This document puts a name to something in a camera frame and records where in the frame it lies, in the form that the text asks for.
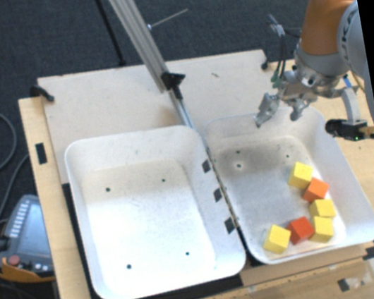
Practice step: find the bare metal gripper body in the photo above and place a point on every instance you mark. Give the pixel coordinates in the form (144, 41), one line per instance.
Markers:
(308, 88)

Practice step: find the orange cube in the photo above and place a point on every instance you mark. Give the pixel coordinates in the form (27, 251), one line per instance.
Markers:
(316, 190)

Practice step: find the black cylinder on white bracket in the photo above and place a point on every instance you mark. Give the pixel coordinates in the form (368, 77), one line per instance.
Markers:
(347, 128)

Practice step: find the yellow cube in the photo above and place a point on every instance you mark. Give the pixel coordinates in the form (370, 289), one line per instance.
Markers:
(276, 239)
(300, 174)
(323, 208)
(322, 229)

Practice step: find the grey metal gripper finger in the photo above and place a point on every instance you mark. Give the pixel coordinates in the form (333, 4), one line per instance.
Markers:
(267, 106)
(298, 109)

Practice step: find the thin black and white rod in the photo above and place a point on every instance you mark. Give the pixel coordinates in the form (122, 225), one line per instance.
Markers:
(183, 110)

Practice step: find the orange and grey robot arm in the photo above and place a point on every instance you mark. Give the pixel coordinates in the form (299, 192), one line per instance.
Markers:
(324, 24)

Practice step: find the pale wood board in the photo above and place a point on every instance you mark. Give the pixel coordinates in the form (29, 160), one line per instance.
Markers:
(110, 101)

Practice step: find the white plastic tray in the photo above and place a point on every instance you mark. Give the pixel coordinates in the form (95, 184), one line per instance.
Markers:
(148, 216)
(265, 188)

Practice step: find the red cube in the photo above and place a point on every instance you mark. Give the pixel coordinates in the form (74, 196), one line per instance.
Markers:
(300, 229)

